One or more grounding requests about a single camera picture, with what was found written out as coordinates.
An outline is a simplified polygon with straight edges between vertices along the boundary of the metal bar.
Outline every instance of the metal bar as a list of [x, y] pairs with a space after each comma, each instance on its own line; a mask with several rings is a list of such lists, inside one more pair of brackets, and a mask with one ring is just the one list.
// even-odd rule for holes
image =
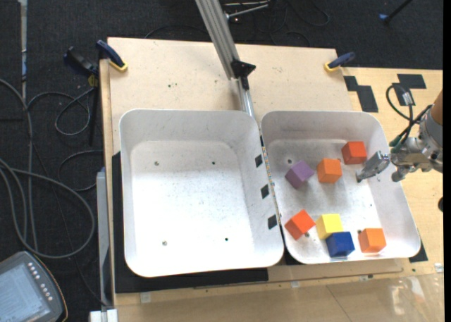
[[[227, 23], [227, 16], [223, 12], [219, 0], [195, 0], [202, 15], [202, 19], [209, 31], [211, 41], [213, 42], [219, 59], [223, 65], [227, 78], [236, 78], [232, 70], [232, 61], [239, 61], [235, 43], [233, 41], [230, 29]], [[237, 85], [240, 95], [241, 109], [255, 118], [254, 106], [249, 90], [242, 86], [241, 79], [237, 79]]]

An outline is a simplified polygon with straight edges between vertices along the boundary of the cube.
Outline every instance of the cube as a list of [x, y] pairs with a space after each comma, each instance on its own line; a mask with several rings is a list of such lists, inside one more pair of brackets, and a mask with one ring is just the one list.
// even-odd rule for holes
[[332, 233], [342, 232], [343, 226], [341, 224], [340, 214], [330, 213], [322, 214], [316, 220], [316, 230], [320, 240], [324, 240]]
[[298, 240], [301, 235], [307, 233], [307, 231], [315, 226], [315, 221], [307, 213], [305, 209], [302, 209], [298, 214], [295, 214], [286, 224], [285, 228], [290, 232], [295, 240]]
[[326, 239], [326, 244], [329, 256], [333, 258], [346, 257], [355, 250], [350, 232], [332, 233]]
[[298, 189], [302, 183], [309, 179], [315, 171], [309, 167], [304, 161], [298, 161], [290, 170], [285, 174], [288, 182], [295, 188]]
[[359, 243], [363, 253], [378, 253], [387, 245], [382, 228], [365, 228], [359, 233]]
[[340, 159], [323, 158], [316, 166], [321, 183], [335, 183], [342, 176]]
[[345, 164], [361, 164], [366, 161], [365, 144], [360, 141], [346, 143], [341, 153]]

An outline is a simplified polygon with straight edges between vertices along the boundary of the black bracket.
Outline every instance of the black bracket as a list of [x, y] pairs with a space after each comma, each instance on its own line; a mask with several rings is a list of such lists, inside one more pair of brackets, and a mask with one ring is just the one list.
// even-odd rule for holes
[[233, 73], [235, 74], [235, 78], [241, 79], [243, 89], [249, 90], [249, 80], [247, 79], [247, 76], [255, 70], [256, 66], [238, 60], [232, 61], [231, 66]]

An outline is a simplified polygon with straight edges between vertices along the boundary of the blue block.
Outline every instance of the blue block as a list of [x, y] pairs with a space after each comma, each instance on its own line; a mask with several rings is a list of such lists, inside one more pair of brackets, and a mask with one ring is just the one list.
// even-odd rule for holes
[[331, 257], [346, 257], [355, 249], [350, 232], [332, 233], [326, 238], [326, 244]]

